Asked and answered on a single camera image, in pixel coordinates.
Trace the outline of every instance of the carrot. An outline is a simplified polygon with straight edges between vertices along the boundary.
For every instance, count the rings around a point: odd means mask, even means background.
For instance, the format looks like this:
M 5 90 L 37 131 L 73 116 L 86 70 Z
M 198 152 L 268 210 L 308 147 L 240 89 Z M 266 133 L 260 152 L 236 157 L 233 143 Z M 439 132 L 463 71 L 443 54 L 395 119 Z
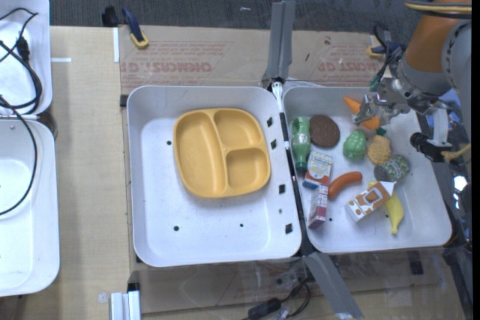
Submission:
M 329 199 L 334 199 L 338 193 L 349 184 L 358 183 L 362 181 L 363 175 L 359 171 L 352 171 L 338 176 L 333 182 L 328 185 Z
M 356 100 L 353 100 L 351 97 L 343 96 L 343 101 L 350 108 L 352 113 L 357 114 L 360 111 L 360 103 Z M 369 130 L 378 130 L 380 128 L 380 119 L 374 116 L 371 119 L 365 120 L 362 122 L 365 128 Z

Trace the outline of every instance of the table surface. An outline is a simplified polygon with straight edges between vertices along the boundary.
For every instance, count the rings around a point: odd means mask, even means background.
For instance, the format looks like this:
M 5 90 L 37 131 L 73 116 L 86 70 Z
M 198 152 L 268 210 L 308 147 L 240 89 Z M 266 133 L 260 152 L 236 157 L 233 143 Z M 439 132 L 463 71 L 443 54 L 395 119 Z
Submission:
M 128 153 L 124 150 L 114 34 L 111 28 L 53 26 L 51 47 L 53 58 L 71 58 L 52 63 L 61 267 L 51 286 L 15 298 L 16 315 L 5 319 L 108 319 L 110 293 L 125 292 L 131 275 L 125 177 Z M 463 311 L 452 273 L 444 263 L 435 268 L 439 274 L 436 284 L 362 292 L 354 297 L 367 318 L 459 319 Z M 2 308 L 9 306 L 15 305 L 9 304 L 8 298 L 0 301 L 0 320 L 8 316 Z M 325 313 L 321 319 L 337 319 L 324 297 L 312 300 L 299 319 L 318 319 L 318 313 Z M 245 316 L 246 309 L 240 306 L 144 317 Z

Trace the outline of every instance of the small carton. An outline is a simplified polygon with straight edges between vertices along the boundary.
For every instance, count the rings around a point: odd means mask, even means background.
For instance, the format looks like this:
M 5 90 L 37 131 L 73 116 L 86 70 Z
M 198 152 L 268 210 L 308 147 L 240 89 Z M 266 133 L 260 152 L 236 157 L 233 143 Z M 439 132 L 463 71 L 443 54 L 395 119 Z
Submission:
M 329 185 L 333 157 L 318 151 L 310 151 L 307 171 L 302 185 L 315 190 L 319 185 Z
M 308 215 L 308 228 L 318 228 L 326 220 L 327 195 L 329 189 L 326 185 L 319 185 L 310 200 L 310 214 Z
M 345 204 L 346 211 L 356 222 L 363 219 L 392 197 L 394 185 L 388 181 L 376 182 L 349 200 Z

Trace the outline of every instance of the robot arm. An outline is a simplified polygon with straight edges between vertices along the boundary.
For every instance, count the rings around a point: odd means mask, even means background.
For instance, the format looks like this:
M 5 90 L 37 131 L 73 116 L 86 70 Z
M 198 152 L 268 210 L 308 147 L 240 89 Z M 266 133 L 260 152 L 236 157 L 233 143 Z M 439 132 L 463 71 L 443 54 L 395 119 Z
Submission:
M 376 115 L 384 125 L 410 109 L 423 115 L 434 113 L 446 107 L 440 98 L 453 88 L 471 141 L 471 1 L 434 0 L 432 4 L 440 4 L 437 9 L 443 13 L 427 12 L 420 19 L 395 76 L 383 77 L 375 91 L 364 96 L 359 113 L 352 117 L 355 124 Z M 470 14 L 464 5 L 470 5 Z

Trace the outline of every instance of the sausage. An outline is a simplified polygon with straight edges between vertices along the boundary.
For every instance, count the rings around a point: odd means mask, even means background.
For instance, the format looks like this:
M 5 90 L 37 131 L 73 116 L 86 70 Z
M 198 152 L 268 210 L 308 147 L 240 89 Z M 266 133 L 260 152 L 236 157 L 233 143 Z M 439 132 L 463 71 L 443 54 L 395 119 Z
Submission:
M 338 176 L 333 182 L 328 186 L 328 198 L 334 199 L 336 195 L 347 185 L 358 183 L 362 181 L 363 175 L 361 172 L 352 171 L 344 173 L 343 175 Z

